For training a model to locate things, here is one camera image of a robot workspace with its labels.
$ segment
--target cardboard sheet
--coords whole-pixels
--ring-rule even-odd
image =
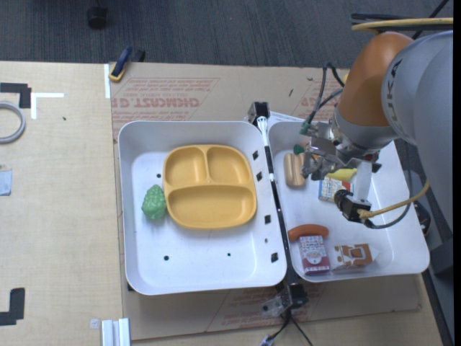
[[[321,75],[320,69],[300,68],[134,67],[139,77],[220,78],[190,118],[198,120],[240,120],[253,101],[300,114],[297,109],[307,111],[301,102],[315,101]],[[117,109],[110,106],[106,68],[0,62],[1,82],[28,84],[37,94],[64,94],[39,97],[35,117],[24,110],[21,138],[0,146],[0,171],[13,172],[11,195],[0,197],[0,313],[9,311],[11,289],[25,289],[24,318],[0,327],[1,345],[99,345],[101,320],[123,316],[130,318],[136,345],[258,345],[279,329],[279,319],[262,319],[255,310],[272,288],[156,297],[127,289],[114,194],[118,165],[111,110],[116,115]],[[308,91],[305,83],[313,81]],[[1,99],[17,104],[15,95],[3,93]],[[130,119],[137,110],[128,109]],[[0,112],[0,134],[7,135],[17,118]],[[420,275],[306,286],[310,301],[295,318],[314,345],[442,346]],[[278,324],[265,326],[272,322]],[[305,340],[290,324],[276,344]]]
[[[343,76],[346,71],[339,71]],[[268,102],[272,112],[305,118],[321,88],[321,68],[249,68],[184,64],[128,63],[119,83],[110,84],[115,144],[117,208],[124,316],[133,340],[245,329],[280,324],[264,318],[260,306],[274,288],[142,296],[125,279],[117,135],[133,120],[243,120],[253,102]],[[339,85],[329,72],[324,98]],[[316,120],[327,120],[338,98]],[[417,309],[416,277],[368,278],[335,283],[305,283],[309,302],[294,311],[299,322]]]

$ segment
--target metal clamp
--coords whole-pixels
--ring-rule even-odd
[[[101,346],[130,346],[130,320],[103,320],[101,322]]]

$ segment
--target chair wheel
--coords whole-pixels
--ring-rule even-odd
[[[104,28],[107,23],[107,9],[98,6],[88,9],[86,13],[91,28]]]

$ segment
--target black cable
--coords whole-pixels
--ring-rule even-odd
[[[314,346],[314,345],[312,344],[312,342],[309,340],[309,337],[307,336],[307,334],[304,333],[304,331],[301,329],[301,327],[300,327],[299,325],[297,325],[296,321],[295,321],[293,318],[291,318],[291,321],[292,321],[293,324],[296,326],[297,330],[301,332],[301,334],[303,335],[303,337],[305,338],[305,340],[306,340],[307,342],[309,342],[309,345],[310,345],[310,346]]]
[[[272,341],[272,340],[273,340],[275,337],[277,337],[277,336],[279,335],[279,333],[280,333],[281,331],[283,331],[283,330],[286,328],[286,326],[290,323],[290,320],[291,320],[291,310],[290,310],[290,309],[286,310],[284,318],[285,318],[285,321],[283,322],[283,325],[282,325],[282,326],[280,327],[280,329],[279,329],[278,331],[276,331],[273,335],[269,336],[269,337],[267,338],[267,341]]]
[[[342,92],[343,92],[343,89],[337,89],[336,91],[332,92],[330,96],[328,96],[326,99],[322,101],[322,103],[318,106],[318,109],[321,109],[322,106],[324,106],[327,102],[329,102],[331,99],[334,99],[336,96],[338,96]]]
[[[442,2],[439,4],[439,6],[432,12],[431,15],[429,15],[429,18],[434,18],[436,15],[438,15],[438,13],[442,10],[442,8],[445,6],[445,4],[448,2],[449,0],[442,0]],[[418,32],[415,32],[415,34],[411,37],[413,38],[414,40],[416,40],[416,38],[419,37],[419,35],[422,33],[423,31],[422,30],[419,30]]]
[[[406,156],[406,165],[407,165],[407,171],[408,171],[408,189],[410,190],[410,198],[413,194],[413,179],[411,177],[411,171],[410,171],[410,157],[409,157],[409,152],[408,152],[408,144],[405,142],[405,156]],[[376,226],[373,222],[371,222],[370,219],[365,219],[363,224],[371,229],[384,229],[384,228],[389,228],[393,226],[394,224],[400,222],[407,214],[408,210],[410,209],[411,203],[408,203],[405,207],[405,210],[396,218],[394,221],[391,221],[387,224],[383,224],[381,226]]]
[[[333,64],[331,64],[329,61],[326,62],[322,68],[323,75],[322,75],[322,84],[320,86],[320,91],[318,93],[317,100],[315,101],[314,109],[306,117],[305,121],[303,122],[303,126],[301,128],[302,134],[307,134],[307,129],[309,129],[310,124],[312,123],[312,120],[315,117],[315,114],[321,108],[321,106],[325,105],[325,104],[321,105],[322,104],[321,101],[322,101],[323,91],[325,91],[326,71],[328,70],[328,68],[331,69],[331,72],[333,73],[335,80],[337,80],[337,82],[341,85],[341,87],[344,87],[344,82],[341,80],[341,78],[339,78],[338,72],[336,71],[336,67]]]

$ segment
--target white tray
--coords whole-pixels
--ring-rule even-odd
[[[318,199],[319,181],[307,180],[301,189],[285,184],[283,157],[295,143],[307,138],[299,134],[299,122],[278,122],[269,127],[282,212],[287,230],[298,224],[317,223],[329,228],[324,243],[328,257],[340,244],[369,244],[378,255],[361,269],[304,275],[297,244],[290,245],[297,274],[310,282],[403,275],[423,272],[429,265],[429,250],[416,212],[388,229],[373,230],[347,221],[334,203]],[[238,149],[249,161],[256,186],[254,217],[231,229],[194,230],[166,216],[149,221],[140,209],[144,195],[154,184],[162,186],[164,159],[172,149],[192,144],[222,144]],[[253,158],[257,151],[259,157]],[[161,295],[201,290],[268,287],[282,281],[287,259],[277,210],[268,178],[264,144],[259,130],[241,122],[135,121],[119,134],[120,174],[125,270],[129,284],[139,293]],[[391,143],[380,153],[382,167],[372,176],[368,200],[372,210],[408,198],[400,161]],[[256,178],[261,172],[261,180]],[[398,217],[403,208],[372,220],[383,224]]]
[[[306,142],[299,134],[300,122],[279,122],[269,129],[274,175],[277,180],[282,212],[287,230],[299,224],[317,223],[329,229],[324,239],[327,255],[334,257],[334,246],[342,244],[369,244],[377,256],[372,264],[354,270],[329,271],[305,275],[297,243],[291,243],[293,267],[309,282],[326,282],[352,278],[403,275],[423,272],[429,265],[429,250],[413,205],[396,225],[388,229],[369,229],[363,224],[346,220],[332,202],[318,199],[319,181],[307,179],[302,188],[291,188],[285,183],[283,158],[292,152],[296,143]],[[380,170],[372,175],[368,200],[372,210],[408,199],[408,186],[395,150],[390,143],[380,152]],[[397,218],[405,207],[371,218],[374,224],[384,224]]]
[[[196,230],[181,227],[168,214],[157,221],[143,214],[147,189],[163,187],[168,152],[198,143],[234,147],[248,160],[257,199],[249,222],[230,229]],[[246,122],[135,121],[120,130],[119,153],[125,269],[134,290],[161,295],[266,287],[282,281],[287,260],[257,128]]]

